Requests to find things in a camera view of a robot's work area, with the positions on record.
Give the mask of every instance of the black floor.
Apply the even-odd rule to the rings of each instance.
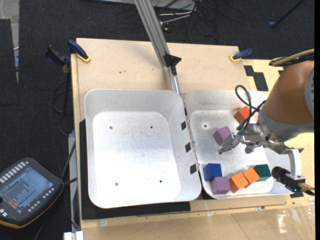
[[[238,46],[240,51],[251,48],[253,52],[247,59],[290,56],[315,46],[315,0],[306,0],[277,28],[271,27],[269,21],[280,19],[298,1],[202,0],[191,17],[173,22],[164,36],[167,42],[174,43]],[[11,104],[0,105],[0,168],[30,156],[60,176],[68,156],[66,135],[73,129],[72,116],[61,119],[62,114],[52,110],[55,90],[66,75],[60,66],[46,59],[46,48],[52,44],[68,55],[70,39],[148,41],[148,35],[134,5],[20,0],[19,14],[19,85],[17,95],[9,101]],[[4,90],[1,92],[10,98]],[[56,103],[60,109],[62,98],[63,95]],[[39,219],[19,230],[0,226],[0,239],[34,239],[41,222]],[[39,239],[60,240],[69,231],[71,223],[64,199],[60,198]]]

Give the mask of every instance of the blue block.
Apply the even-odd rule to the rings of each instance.
[[[203,176],[205,181],[212,181],[214,177],[222,177],[220,163],[208,163],[203,168]]]

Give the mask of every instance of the cube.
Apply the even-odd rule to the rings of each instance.
[[[244,176],[244,174],[242,172],[239,172],[239,173],[233,175],[229,179],[229,184],[230,184],[231,192],[235,193],[236,191],[238,191],[238,190],[244,188],[245,186],[247,186],[249,184],[249,182],[247,181],[247,179]]]
[[[230,191],[230,184],[228,177],[217,176],[210,182],[213,195],[225,195]]]
[[[250,167],[247,170],[245,170],[243,172],[243,175],[246,178],[246,180],[249,182],[248,185],[244,186],[245,188],[247,188],[249,185],[251,185],[252,183],[260,179],[259,174],[255,171],[253,167]]]
[[[260,176],[257,182],[264,182],[271,177],[271,172],[267,164],[257,164],[253,169]]]
[[[237,120],[239,124],[242,124],[244,120],[248,118],[249,113],[250,113],[249,107],[244,106],[237,113],[235,113],[233,117],[235,118],[235,120]]]
[[[224,140],[231,134],[231,131],[228,126],[222,127],[218,129],[214,134],[213,137],[215,141],[218,143],[220,146]]]
[[[214,177],[221,177],[222,170],[220,163],[208,163],[203,168],[203,176],[205,181],[212,181]]]

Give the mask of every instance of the white tray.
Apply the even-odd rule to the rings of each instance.
[[[183,202],[201,192],[182,98],[94,89],[84,99],[88,193],[100,208]]]
[[[245,99],[244,92],[239,91],[239,93]],[[254,107],[267,99],[267,96],[260,91],[250,91],[250,95]],[[232,150],[219,154],[219,145],[213,134],[225,126],[236,133],[239,123],[234,118],[234,114],[245,106],[234,90],[194,90],[186,94],[184,103],[190,121],[202,185],[209,196],[215,199],[227,199],[291,193],[281,183],[270,177],[266,181],[254,182],[235,193],[229,191],[227,194],[214,195],[210,181],[206,181],[203,174],[203,168],[208,163],[220,164],[222,176],[230,178],[255,165],[268,164],[270,170],[274,166],[290,168],[289,157],[278,155],[263,147],[258,147],[254,152],[246,154],[246,146],[242,143]],[[256,123],[256,120],[257,113],[250,122]]]

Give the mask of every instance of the green block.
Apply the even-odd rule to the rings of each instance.
[[[260,176],[257,182],[264,182],[271,177],[271,172],[267,164],[257,164],[253,169]]]

